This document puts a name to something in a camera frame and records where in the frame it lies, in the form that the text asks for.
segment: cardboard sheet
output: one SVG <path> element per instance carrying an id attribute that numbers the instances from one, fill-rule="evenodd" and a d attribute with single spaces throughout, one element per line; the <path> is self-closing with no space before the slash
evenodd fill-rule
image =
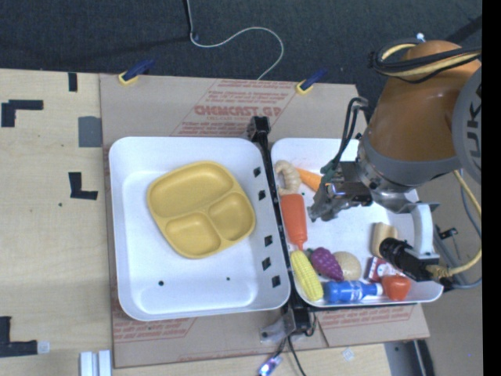
<path id="1" fill-rule="evenodd" d="M 259 329 L 280 311 L 140 322 L 129 318 L 117 300 L 114 234 L 107 153 L 125 136 L 245 137 L 252 116 L 266 116 L 272 143 L 286 137 L 336 138 L 346 108 L 358 95 L 354 85 L 314 85 L 305 96 L 295 83 L 207 78 L 140 76 L 129 86 L 117 75 L 100 75 L 106 218 L 110 250 L 114 366 L 273 353 Z M 357 131 L 364 129 L 360 119 Z M 318 313 L 319 329 L 301 337 L 296 349 L 319 349 L 429 336 L 421 306 L 342 309 Z"/>

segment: black hole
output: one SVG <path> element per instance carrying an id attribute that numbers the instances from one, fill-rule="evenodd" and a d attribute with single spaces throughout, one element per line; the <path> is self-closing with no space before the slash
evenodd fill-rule
<path id="1" fill-rule="evenodd" d="M 272 278 L 272 286 L 273 288 L 278 287 L 280 285 L 280 276 L 275 276 Z"/>
<path id="2" fill-rule="evenodd" d="M 266 258 L 264 261 L 261 262 L 261 264 L 263 265 L 263 270 L 266 270 L 272 265 L 272 261 L 270 258 Z"/>

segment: tray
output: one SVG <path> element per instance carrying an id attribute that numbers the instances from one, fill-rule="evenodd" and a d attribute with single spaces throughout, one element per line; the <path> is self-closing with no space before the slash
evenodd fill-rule
<path id="1" fill-rule="evenodd" d="M 150 184 L 213 161 L 235 177 L 255 213 L 238 243 L 205 258 L 181 256 L 148 208 Z M 259 149 L 239 138 L 127 137 L 110 149 L 118 298 L 137 320 L 271 310 L 290 294 L 283 247 Z"/>
<path id="2" fill-rule="evenodd" d="M 280 139 L 272 147 L 272 163 L 278 160 L 286 160 L 294 166 L 317 172 L 327 162 L 332 160 L 339 150 L 339 139 L 302 139 L 289 138 Z M 348 144 L 341 160 L 352 161 L 356 157 L 358 141 L 353 140 Z M 282 184 L 282 180 L 276 174 L 276 182 Z M 311 206 L 313 204 L 314 192 L 307 186 L 301 184 L 299 193 L 304 194 L 305 204 Z M 408 198 L 411 201 L 418 201 L 418 196 L 415 191 L 408 193 Z M 348 210 L 343 210 L 339 213 L 336 219 L 329 222 L 323 222 L 317 219 L 315 222 L 308 220 L 308 241 L 304 245 L 304 249 L 325 247 L 332 252 L 347 251 L 357 257 L 362 265 L 362 277 L 364 281 L 366 268 L 369 260 L 372 258 L 370 253 L 370 241 L 372 237 L 373 225 L 377 222 L 385 222 L 398 230 L 399 239 L 407 240 L 413 245 L 414 241 L 414 224 L 411 215 L 400 214 L 396 215 L 378 204 L 372 204 L 369 207 L 356 207 Z M 296 249 L 292 244 L 287 244 L 289 252 Z M 294 284 L 298 294 L 309 305 L 330 309 L 349 306 L 381 306 L 381 305 L 402 305 L 417 302 L 431 302 L 440 297 L 443 287 L 434 281 L 421 281 L 417 283 L 411 280 L 412 287 L 410 293 L 404 301 L 392 301 L 385 296 L 365 297 L 360 302 L 337 303 L 330 304 L 324 300 L 309 301 L 301 289 L 301 285 L 295 282 Z"/>
<path id="3" fill-rule="evenodd" d="M 171 246 L 201 259 L 247 237 L 256 224 L 249 198 L 227 168 L 213 161 L 176 168 L 153 181 L 150 213 Z"/>

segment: white tray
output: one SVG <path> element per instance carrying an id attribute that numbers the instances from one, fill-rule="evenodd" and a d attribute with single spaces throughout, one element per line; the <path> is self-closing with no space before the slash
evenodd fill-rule
<path id="1" fill-rule="evenodd" d="M 272 162 L 286 160 L 294 166 L 317 172 L 336 156 L 340 146 L 339 139 L 281 139 L 272 147 Z M 357 153 L 358 141 L 353 140 L 348 144 L 342 156 L 343 161 L 353 161 Z M 276 181 L 282 185 L 281 177 L 276 176 Z M 299 193 L 304 194 L 306 206 L 313 204 L 314 193 L 307 186 L 301 184 Z M 415 191 L 408 194 L 411 201 L 417 201 Z M 308 220 L 308 241 L 304 249 L 325 247 L 332 251 L 348 251 L 355 255 L 362 265 L 362 277 L 364 281 L 368 261 L 372 258 L 370 253 L 370 241 L 373 225 L 377 222 L 385 222 L 398 230 L 398 238 L 407 240 L 410 245 L 414 242 L 414 225 L 411 215 L 396 215 L 387 211 L 382 206 L 373 203 L 369 207 L 358 206 L 343 210 L 336 219 L 324 222 L 317 219 L 315 222 Z M 293 251 L 295 246 L 289 245 L 289 251 Z M 443 287 L 434 281 L 421 281 L 419 283 L 411 280 L 412 287 L 410 293 L 404 301 L 392 301 L 385 296 L 366 297 L 360 302 L 330 304 L 323 300 L 311 302 L 305 296 L 298 283 L 295 283 L 299 295 L 310 305 L 319 308 L 333 308 L 345 306 L 378 306 L 378 305 L 401 305 L 416 302 L 431 302 L 439 298 Z"/>
<path id="2" fill-rule="evenodd" d="M 196 161 L 218 162 L 233 174 L 252 203 L 256 226 L 249 237 L 224 251 L 189 259 L 176 253 L 159 231 L 146 190 L 157 177 Z M 253 143 L 237 138 L 123 138 L 110 149 L 110 181 L 118 298 L 130 317 L 166 320 L 276 309 L 289 298 L 265 166 Z M 265 197 L 260 199 L 262 191 Z"/>

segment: yellow plate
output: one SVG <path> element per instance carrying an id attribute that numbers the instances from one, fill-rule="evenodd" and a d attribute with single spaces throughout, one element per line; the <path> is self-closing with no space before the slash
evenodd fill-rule
<path id="1" fill-rule="evenodd" d="M 168 243 L 200 259 L 247 237 L 255 227 L 252 204 L 235 177 L 213 161 L 198 161 L 154 180 L 150 213 Z"/>

